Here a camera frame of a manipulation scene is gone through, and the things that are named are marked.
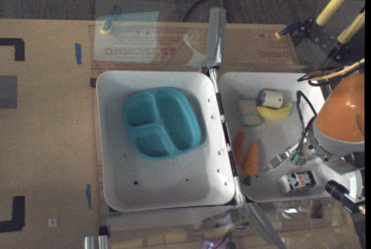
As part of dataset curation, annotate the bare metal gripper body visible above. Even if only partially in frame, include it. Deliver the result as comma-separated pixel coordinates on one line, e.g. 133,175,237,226
282,137,334,167

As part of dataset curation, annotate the orange carrot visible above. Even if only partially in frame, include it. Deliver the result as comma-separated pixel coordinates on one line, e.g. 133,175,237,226
242,141,260,186

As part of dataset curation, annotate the white plastic tray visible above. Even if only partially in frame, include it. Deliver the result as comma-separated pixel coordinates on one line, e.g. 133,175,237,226
95,70,236,213
217,71,334,203

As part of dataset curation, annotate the black and white cow carton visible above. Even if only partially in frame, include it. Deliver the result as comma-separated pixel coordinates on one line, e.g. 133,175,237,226
278,170,318,195

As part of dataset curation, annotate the yellow banana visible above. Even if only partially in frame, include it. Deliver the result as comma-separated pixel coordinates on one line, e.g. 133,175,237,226
256,102,294,121

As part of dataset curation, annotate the white and green patterned packet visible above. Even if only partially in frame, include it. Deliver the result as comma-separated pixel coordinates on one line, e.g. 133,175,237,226
237,99,263,127

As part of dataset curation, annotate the white and grey can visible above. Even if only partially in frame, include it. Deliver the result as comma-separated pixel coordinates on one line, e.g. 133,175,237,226
256,88,285,110

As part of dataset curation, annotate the teal divided plate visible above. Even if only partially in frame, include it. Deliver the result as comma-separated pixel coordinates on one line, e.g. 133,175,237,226
121,86,203,160

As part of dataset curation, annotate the brown cardboard board red print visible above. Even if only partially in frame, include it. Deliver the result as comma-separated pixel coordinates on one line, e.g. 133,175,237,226
88,23,353,246

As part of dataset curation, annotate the black cylinder on white bracket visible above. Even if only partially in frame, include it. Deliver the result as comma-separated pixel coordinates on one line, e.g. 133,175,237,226
324,168,366,215

